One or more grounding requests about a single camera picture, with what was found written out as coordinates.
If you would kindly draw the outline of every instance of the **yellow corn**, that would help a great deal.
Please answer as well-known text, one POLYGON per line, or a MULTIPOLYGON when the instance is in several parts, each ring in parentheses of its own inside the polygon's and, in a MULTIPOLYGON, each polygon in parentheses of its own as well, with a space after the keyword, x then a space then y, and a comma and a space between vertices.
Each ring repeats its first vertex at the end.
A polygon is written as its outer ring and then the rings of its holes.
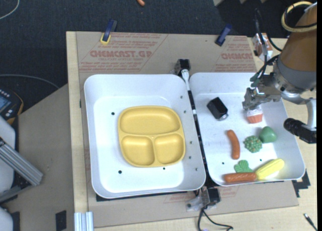
POLYGON ((284 167, 285 163, 282 159, 275 159, 272 161, 269 161, 262 167, 256 170, 256 175, 258 179, 263 179, 272 173, 281 170, 284 167))

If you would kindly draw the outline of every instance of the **black floor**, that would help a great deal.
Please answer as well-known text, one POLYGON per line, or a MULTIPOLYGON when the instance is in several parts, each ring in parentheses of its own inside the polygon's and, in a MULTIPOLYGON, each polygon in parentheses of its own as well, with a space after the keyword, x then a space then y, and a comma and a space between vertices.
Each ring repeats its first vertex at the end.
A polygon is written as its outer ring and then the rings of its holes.
MULTIPOLYGON (((215 7, 212 0, 20 0, 11 15, 0 19, 0 85, 25 103, 25 110, 55 91, 45 79, 61 87, 67 83, 66 31, 104 31, 110 18, 119 32, 219 34, 226 23, 231 35, 255 34, 254 10, 259 8, 272 37, 284 38, 280 24, 285 8, 300 0, 225 0, 215 7)), ((0 18, 17 0, 0 0, 0 18)))

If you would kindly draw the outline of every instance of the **yellow divided plate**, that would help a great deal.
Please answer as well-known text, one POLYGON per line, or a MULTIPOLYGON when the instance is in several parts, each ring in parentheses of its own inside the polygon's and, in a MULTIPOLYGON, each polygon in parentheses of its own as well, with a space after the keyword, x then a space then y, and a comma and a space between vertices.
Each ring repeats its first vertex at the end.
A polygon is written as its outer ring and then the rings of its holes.
POLYGON ((180 118, 168 107, 125 109, 118 119, 118 134, 124 158, 137 167, 172 165, 186 152, 180 118))

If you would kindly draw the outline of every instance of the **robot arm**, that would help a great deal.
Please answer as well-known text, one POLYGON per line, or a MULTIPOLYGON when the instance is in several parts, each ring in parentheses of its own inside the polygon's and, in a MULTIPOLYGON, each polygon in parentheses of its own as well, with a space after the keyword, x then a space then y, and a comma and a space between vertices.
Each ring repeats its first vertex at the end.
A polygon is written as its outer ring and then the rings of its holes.
POLYGON ((282 16, 282 25, 291 31, 281 54, 265 62, 247 88, 243 108, 255 110, 260 104, 281 98, 292 103, 305 104, 308 108, 308 123, 287 119, 284 127, 308 143, 316 143, 316 99, 304 99, 301 94, 316 88, 316 34, 317 3, 299 2, 290 6, 282 16), (295 27, 286 23, 286 14, 297 6, 307 6, 295 27), (267 64, 273 71, 265 74, 267 64))

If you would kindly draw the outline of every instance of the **green vegetable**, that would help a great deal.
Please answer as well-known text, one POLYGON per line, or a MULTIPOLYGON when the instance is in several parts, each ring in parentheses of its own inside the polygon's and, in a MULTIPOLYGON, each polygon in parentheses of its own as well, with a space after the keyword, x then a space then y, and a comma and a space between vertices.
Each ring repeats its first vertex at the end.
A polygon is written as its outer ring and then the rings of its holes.
POLYGON ((277 139, 277 135, 271 127, 265 126, 260 132, 259 139, 262 143, 274 142, 277 139))
POLYGON ((239 161, 237 165, 233 166, 233 168, 235 169, 236 173, 253 172, 253 170, 248 166, 248 161, 246 160, 239 161))
POLYGON ((244 144, 245 148, 251 153, 259 152, 262 148, 262 141, 254 135, 247 137, 244 141, 244 144))

